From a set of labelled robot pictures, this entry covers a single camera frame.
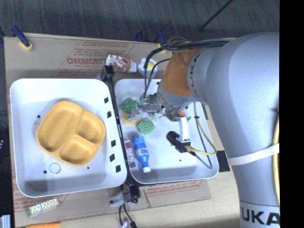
kuka logo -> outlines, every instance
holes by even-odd
[[[250,209],[244,210],[243,207],[240,207],[240,212],[241,212],[241,219],[247,222],[257,223],[266,226],[271,226],[271,224],[281,225],[281,218],[280,218],[280,214],[278,213],[269,212],[268,214],[266,214],[265,212],[262,211],[256,212]]]

yellow plastic tray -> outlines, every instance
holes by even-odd
[[[104,138],[103,121],[70,101],[55,104],[36,133],[37,143],[46,153],[73,166],[89,163]]]

yellow cable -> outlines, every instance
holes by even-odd
[[[201,130],[201,132],[203,133],[204,137],[207,139],[208,143],[211,145],[211,147],[213,148],[214,152],[213,153],[208,153],[208,152],[205,152],[205,151],[201,151],[201,150],[197,150],[197,149],[194,149],[193,147],[191,147],[190,145],[186,145],[185,148],[188,152],[197,152],[197,153],[201,153],[201,154],[205,154],[205,155],[215,155],[217,153],[217,149],[214,147],[213,143],[210,141],[210,139],[207,137],[207,135],[205,134],[205,131],[203,130],[201,124],[200,124],[200,121],[199,119],[197,118],[198,120],[198,124],[199,124],[199,128]]]
[[[279,117],[278,117],[276,125],[275,125],[275,132],[274,132],[274,137],[273,137],[273,140],[272,140],[272,144],[279,143],[279,133],[280,133],[280,125],[279,125]],[[279,159],[278,154],[274,154],[272,156],[274,182],[275,182],[275,193],[276,193],[277,202],[279,204],[279,208],[281,208],[281,206],[280,206],[280,181],[279,181],[278,159]]]

gray carpet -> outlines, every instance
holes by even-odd
[[[0,0],[0,26],[7,36],[25,32],[135,40],[145,28],[153,40],[166,36],[192,41],[279,31],[280,0],[234,0],[203,32],[228,0]],[[4,52],[0,49],[0,120],[7,122]]]

water bottle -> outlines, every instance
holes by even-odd
[[[136,136],[132,139],[134,144],[134,150],[138,161],[142,164],[142,171],[144,173],[150,172],[151,168],[148,165],[149,153],[146,144],[144,143],[144,137]]]

